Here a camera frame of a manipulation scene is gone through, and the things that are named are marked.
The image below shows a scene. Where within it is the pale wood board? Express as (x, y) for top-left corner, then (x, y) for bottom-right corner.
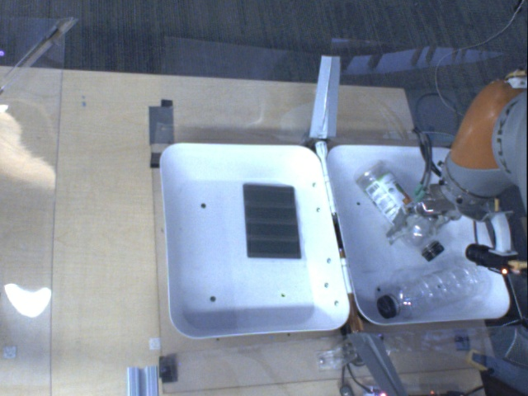
(51, 70), (496, 396)

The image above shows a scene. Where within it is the clear ribbed plastic bottle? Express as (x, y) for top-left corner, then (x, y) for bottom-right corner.
(375, 263), (493, 320)

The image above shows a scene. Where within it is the black cylinder on white bracket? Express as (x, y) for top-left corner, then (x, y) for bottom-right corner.
(464, 210), (519, 272)

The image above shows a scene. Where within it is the black ribbed rectangular block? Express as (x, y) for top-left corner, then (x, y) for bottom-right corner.
(242, 182), (304, 260)

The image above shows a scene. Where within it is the clear plastic bottle green label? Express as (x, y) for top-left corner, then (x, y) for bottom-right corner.
(355, 160), (446, 263)

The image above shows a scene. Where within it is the white plastic tray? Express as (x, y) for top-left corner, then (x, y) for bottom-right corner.
(158, 142), (351, 340)
(325, 144), (512, 327)

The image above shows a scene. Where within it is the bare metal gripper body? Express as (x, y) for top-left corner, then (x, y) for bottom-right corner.
(406, 183), (487, 225)

